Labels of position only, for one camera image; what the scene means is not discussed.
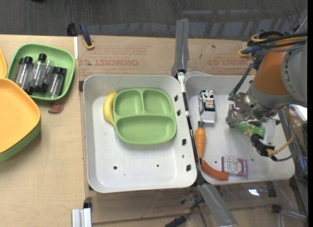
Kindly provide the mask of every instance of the toy carrot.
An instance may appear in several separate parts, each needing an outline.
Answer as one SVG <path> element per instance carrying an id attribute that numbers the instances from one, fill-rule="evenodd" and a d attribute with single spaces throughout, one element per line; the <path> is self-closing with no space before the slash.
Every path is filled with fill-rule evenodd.
<path id="1" fill-rule="evenodd" d="M 197 145 L 198 155 L 200 159 L 201 169 L 206 174 L 219 179 L 219 180 L 227 180 L 228 173 L 224 171 L 218 171 L 213 169 L 206 161 L 202 160 L 203 151 L 204 151 L 204 144 L 206 139 L 205 129 L 203 128 L 204 122 L 198 122 L 198 128 L 195 130 L 195 141 Z"/>

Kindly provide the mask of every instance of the table surface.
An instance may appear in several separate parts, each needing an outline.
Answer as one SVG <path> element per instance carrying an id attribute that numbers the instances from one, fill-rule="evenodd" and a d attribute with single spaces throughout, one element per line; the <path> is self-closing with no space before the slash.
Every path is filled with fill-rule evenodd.
<path id="1" fill-rule="evenodd" d="M 76 55 L 73 37 L 0 35 L 0 48 L 9 66 L 16 50 L 26 43 L 53 45 Z M 72 209 L 82 208 L 85 200 L 84 153 L 81 97 L 78 89 L 78 61 L 73 83 L 64 98 L 61 113 L 48 112 L 49 103 L 36 101 L 42 116 L 39 135 L 10 159 L 0 162 L 0 226 L 71 226 Z M 294 196 L 288 181 L 280 187 Z M 240 226 L 263 226 L 260 209 L 232 211 Z M 164 226 L 174 217 L 96 224 L 95 226 Z M 199 214 L 193 214 L 185 226 L 202 226 Z M 206 216 L 216 226 L 212 216 Z M 267 218 L 267 226 L 277 226 L 277 216 Z"/>

